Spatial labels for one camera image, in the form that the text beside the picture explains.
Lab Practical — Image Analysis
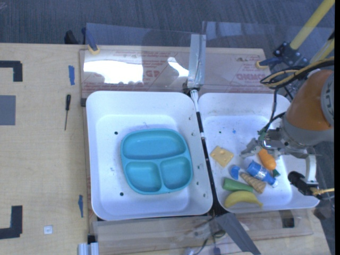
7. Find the blue bottle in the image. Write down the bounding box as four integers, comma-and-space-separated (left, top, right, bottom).
246, 160, 279, 189

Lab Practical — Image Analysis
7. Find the yellow banana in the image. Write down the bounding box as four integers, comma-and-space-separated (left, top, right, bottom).
223, 190, 264, 209

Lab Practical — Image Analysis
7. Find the green pepper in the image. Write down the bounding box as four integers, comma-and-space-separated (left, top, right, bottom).
222, 177, 254, 193

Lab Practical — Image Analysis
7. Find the yellow cheese slice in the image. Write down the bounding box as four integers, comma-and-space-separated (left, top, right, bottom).
209, 146, 235, 168

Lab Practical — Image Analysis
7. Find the black cylinder on white bracket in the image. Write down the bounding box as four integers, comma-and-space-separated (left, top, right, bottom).
287, 152, 320, 197

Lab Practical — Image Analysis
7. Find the small blue cup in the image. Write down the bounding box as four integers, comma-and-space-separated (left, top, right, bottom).
229, 165, 241, 181

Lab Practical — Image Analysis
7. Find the black screwdriver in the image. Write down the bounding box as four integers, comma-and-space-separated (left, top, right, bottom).
64, 94, 72, 132

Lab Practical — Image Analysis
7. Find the blue divided plate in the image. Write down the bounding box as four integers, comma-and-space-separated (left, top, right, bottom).
120, 128, 194, 196

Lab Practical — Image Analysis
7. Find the tan ice cream cone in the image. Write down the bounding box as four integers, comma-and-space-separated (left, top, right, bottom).
239, 172, 267, 194

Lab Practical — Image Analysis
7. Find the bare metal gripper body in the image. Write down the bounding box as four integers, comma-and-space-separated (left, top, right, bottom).
261, 127, 292, 156

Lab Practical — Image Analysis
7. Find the orange carrot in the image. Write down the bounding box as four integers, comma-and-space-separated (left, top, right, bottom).
258, 148, 281, 178

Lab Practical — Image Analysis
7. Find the white plastic tray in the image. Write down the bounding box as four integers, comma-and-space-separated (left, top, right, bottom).
198, 92, 321, 214
85, 90, 214, 221

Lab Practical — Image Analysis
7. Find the brown cardboard board red print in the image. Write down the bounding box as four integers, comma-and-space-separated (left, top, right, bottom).
79, 45, 315, 249

